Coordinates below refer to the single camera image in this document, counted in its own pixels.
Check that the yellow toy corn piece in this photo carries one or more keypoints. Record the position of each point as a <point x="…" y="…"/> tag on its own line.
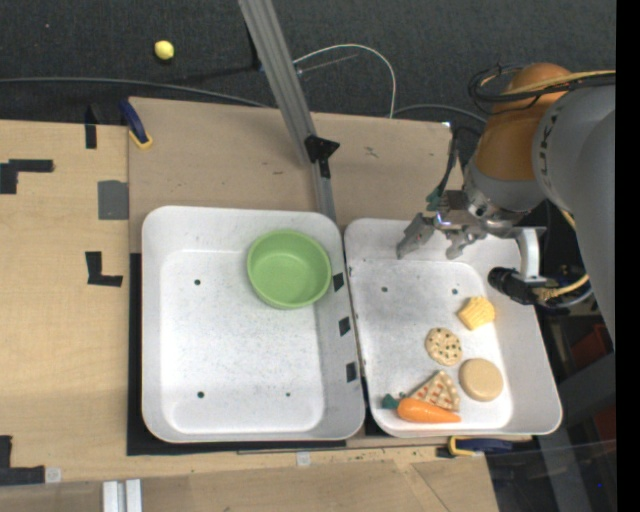
<point x="476" y="313"/>

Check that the toy pizza slice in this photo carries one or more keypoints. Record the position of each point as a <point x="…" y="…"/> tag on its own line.
<point x="440" y="391"/>

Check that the green bowl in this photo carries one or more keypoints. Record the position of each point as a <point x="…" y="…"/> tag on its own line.
<point x="289" y="270"/>

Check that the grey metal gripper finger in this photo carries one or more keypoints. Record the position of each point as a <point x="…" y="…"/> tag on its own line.
<point x="414" y="235"/>
<point x="459" y="244"/>

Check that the brown cardboard board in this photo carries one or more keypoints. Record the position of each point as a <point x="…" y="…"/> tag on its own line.
<point x="225" y="155"/>

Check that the black cylinder on white bracket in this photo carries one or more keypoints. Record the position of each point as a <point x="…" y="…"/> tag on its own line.
<point x="517" y="285"/>

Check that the yellow ball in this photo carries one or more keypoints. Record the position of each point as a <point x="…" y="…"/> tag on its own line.
<point x="164" y="50"/>

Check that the chocolate chip biscuit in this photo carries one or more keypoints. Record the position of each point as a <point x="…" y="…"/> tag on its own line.
<point x="443" y="346"/>

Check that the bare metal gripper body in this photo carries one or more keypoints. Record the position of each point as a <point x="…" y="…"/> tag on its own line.
<point x="470" y="212"/>

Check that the plain beige round biscuit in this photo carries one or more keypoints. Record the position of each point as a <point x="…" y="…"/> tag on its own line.
<point x="481" y="380"/>

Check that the white plastic tray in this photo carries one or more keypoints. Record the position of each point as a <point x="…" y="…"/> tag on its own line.
<point x="415" y="325"/>
<point x="235" y="350"/>

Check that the orange carrot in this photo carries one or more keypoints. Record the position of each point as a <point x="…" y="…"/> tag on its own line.
<point x="425" y="411"/>

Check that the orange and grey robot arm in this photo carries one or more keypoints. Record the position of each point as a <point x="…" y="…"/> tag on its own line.
<point x="560" y="150"/>

